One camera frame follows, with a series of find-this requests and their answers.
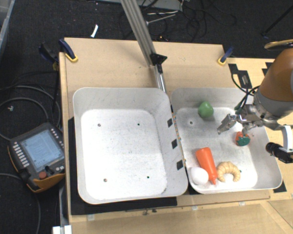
croissant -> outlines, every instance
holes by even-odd
[[[237,182],[241,177],[240,170],[237,168],[236,165],[232,164],[230,161],[219,163],[219,165],[217,166],[217,174],[218,179],[221,182],[226,181],[224,178],[224,174],[232,174],[234,182]]]

wooden table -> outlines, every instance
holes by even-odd
[[[68,123],[74,116],[72,97],[82,87],[156,87],[153,69],[147,67],[136,41],[66,38],[79,60],[71,63],[60,53],[60,77],[65,156],[68,157]],[[167,94],[179,87],[234,87],[228,64],[217,60],[222,45],[155,42],[163,63]],[[247,70],[253,87],[264,78],[262,69],[273,59],[229,58]],[[293,124],[293,113],[280,124]],[[281,132],[267,129],[270,141],[282,144]],[[91,215],[70,213],[70,174],[66,170],[68,221],[73,233],[293,233],[293,164],[279,162],[287,191],[273,190],[189,195],[177,197],[177,207],[141,209]]]

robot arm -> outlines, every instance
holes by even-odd
[[[217,128],[218,134],[230,129],[236,122],[243,126],[245,136],[251,128],[266,126],[283,134],[283,146],[268,143],[266,150],[285,163],[293,162],[293,125],[277,121],[293,112],[293,48],[283,50],[253,94],[252,104],[244,104],[235,115],[228,114]]]

white ball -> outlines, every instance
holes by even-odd
[[[201,167],[192,167],[190,172],[192,180],[196,185],[205,185],[209,180],[209,174]]]

black floor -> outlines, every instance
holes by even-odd
[[[185,2],[183,13],[152,23],[149,30],[154,40],[222,44],[225,50],[234,47],[235,57],[275,58],[279,52],[267,51],[264,45],[293,39],[293,9],[265,36],[262,32],[292,5],[293,0],[190,0]],[[163,10],[144,10],[145,19],[160,18],[147,15],[158,11]],[[27,85],[54,95],[56,73],[52,63],[40,56],[39,46],[46,42],[57,53],[59,39],[90,38],[95,24],[99,26],[96,38],[135,39],[120,4],[91,0],[16,0],[0,65],[0,89]],[[38,100],[51,115],[52,101],[29,89],[1,91],[0,104],[16,97]],[[57,112],[53,119],[58,120]],[[13,101],[0,108],[0,131],[9,137],[44,121],[44,114],[28,101]],[[0,173],[17,175],[8,156],[7,140],[2,137]],[[37,198],[41,206],[39,233],[50,234],[52,227],[59,225],[58,186],[38,194]],[[13,177],[0,176],[0,234],[34,234],[38,212],[35,195],[28,188]]]

